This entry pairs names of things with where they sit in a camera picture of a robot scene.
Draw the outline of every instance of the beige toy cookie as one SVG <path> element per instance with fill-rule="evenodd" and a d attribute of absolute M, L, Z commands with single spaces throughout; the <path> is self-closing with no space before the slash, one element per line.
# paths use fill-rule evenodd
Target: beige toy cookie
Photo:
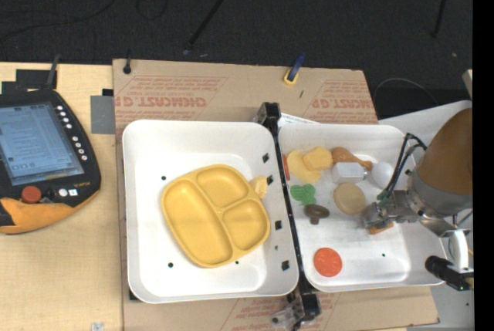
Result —
<path fill-rule="evenodd" d="M 354 183 L 342 183 L 333 193 L 334 203 L 345 214 L 359 214 L 365 209 L 365 194 Z"/>

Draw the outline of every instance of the blue clip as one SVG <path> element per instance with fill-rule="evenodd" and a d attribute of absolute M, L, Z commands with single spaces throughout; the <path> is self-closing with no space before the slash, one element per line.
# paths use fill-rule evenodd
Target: blue clip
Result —
<path fill-rule="evenodd" d="M 296 80 L 299 77 L 299 69 L 305 58 L 306 58 L 306 54 L 304 52 L 301 52 L 299 56 L 296 57 L 293 66 L 286 72 L 285 77 L 283 77 L 283 81 L 285 82 L 285 84 L 289 86 L 295 84 Z"/>

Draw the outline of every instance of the yellow toy cheese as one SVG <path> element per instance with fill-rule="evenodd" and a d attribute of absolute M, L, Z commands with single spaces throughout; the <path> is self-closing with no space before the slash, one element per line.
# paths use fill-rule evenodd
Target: yellow toy cheese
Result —
<path fill-rule="evenodd" d="M 306 184 L 312 184 L 321 178 L 319 171 L 310 171 L 303 162 L 303 154 L 300 150 L 292 150 L 286 157 L 289 172 Z"/>
<path fill-rule="evenodd" d="M 329 169 L 333 165 L 333 156 L 328 149 L 316 147 L 303 156 L 303 163 L 309 171 L 321 171 Z"/>

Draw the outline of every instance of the toy food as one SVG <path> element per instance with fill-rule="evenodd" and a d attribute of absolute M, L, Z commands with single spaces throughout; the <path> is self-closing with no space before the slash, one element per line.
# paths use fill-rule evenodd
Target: toy food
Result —
<path fill-rule="evenodd" d="M 345 214 L 358 214 L 365 209 L 365 194 L 353 183 L 342 183 L 333 192 L 334 203 Z"/>
<path fill-rule="evenodd" d="M 288 163 L 286 162 L 286 154 L 282 155 L 283 159 L 283 169 L 285 170 L 285 179 L 290 181 L 290 170 L 288 169 Z"/>
<path fill-rule="evenodd" d="M 303 209 L 303 213 L 310 218 L 310 224 L 318 225 L 321 218 L 328 218 L 330 211 L 320 204 L 309 204 Z"/>
<path fill-rule="evenodd" d="M 372 168 L 370 175 L 380 188 L 386 188 L 393 176 L 394 168 L 387 162 L 378 162 Z"/>
<path fill-rule="evenodd" d="M 326 277 L 336 276 L 343 268 L 338 252 L 332 248 L 320 248 L 314 255 L 314 267 Z"/>
<path fill-rule="evenodd" d="M 361 160 L 344 147 L 333 148 L 331 154 L 333 155 L 333 162 L 358 162 L 368 171 L 372 170 L 372 161 Z"/>
<path fill-rule="evenodd" d="M 319 171 L 310 171 L 303 162 L 303 154 L 300 150 L 292 150 L 286 157 L 286 163 L 291 174 L 307 184 L 312 184 L 321 178 Z"/>
<path fill-rule="evenodd" d="M 333 156 L 328 149 L 316 147 L 303 156 L 303 163 L 309 171 L 321 171 L 329 169 L 333 165 Z"/>
<path fill-rule="evenodd" d="M 254 177 L 249 183 L 259 198 L 263 199 L 266 196 L 268 192 L 268 180 L 266 176 Z"/>
<path fill-rule="evenodd" d="M 358 162 L 336 162 L 331 169 L 333 182 L 339 183 L 358 183 L 365 178 L 367 171 Z"/>
<path fill-rule="evenodd" d="M 316 188 L 311 184 L 290 187 L 290 194 L 295 201 L 299 201 L 303 206 L 316 203 Z"/>
<path fill-rule="evenodd" d="M 376 234 L 379 234 L 379 232 L 386 231 L 389 228 L 393 228 L 393 226 L 394 226 L 394 223 L 392 221 L 390 221 L 389 224 L 384 226 L 383 228 L 378 228 L 375 225 L 373 225 L 372 227 L 369 228 L 369 233 L 371 235 L 376 235 Z"/>

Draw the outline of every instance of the cardboard sheet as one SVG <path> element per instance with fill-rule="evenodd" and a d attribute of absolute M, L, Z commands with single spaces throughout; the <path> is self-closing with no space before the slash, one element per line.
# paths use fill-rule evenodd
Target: cardboard sheet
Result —
<path fill-rule="evenodd" d="M 282 66 L 238 66 L 199 62 L 113 61 L 117 176 L 120 202 L 123 317 L 125 330 L 276 329 L 272 314 L 286 297 L 213 299 L 160 305 L 130 299 L 127 283 L 125 193 L 121 135 L 140 119 L 250 121 L 264 102 L 283 113 L 319 123 L 377 123 L 363 72 L 301 68 L 287 86 Z M 303 329 L 384 329 L 437 323 L 429 287 L 319 293 L 323 313 Z"/>

